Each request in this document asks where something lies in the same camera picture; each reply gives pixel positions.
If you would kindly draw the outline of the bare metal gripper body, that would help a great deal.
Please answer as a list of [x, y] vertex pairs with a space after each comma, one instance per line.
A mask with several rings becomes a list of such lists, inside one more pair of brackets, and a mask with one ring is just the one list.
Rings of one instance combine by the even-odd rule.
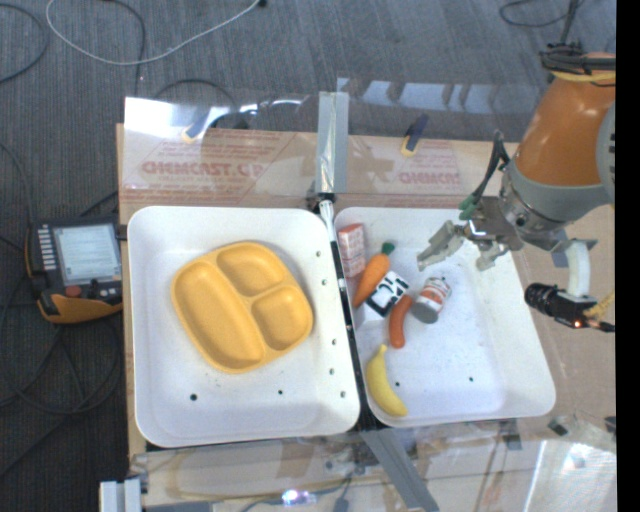
[[495, 242], [509, 250], [531, 245], [556, 250], [566, 240], [564, 225], [518, 198], [483, 197], [464, 208], [465, 234], [475, 242]]

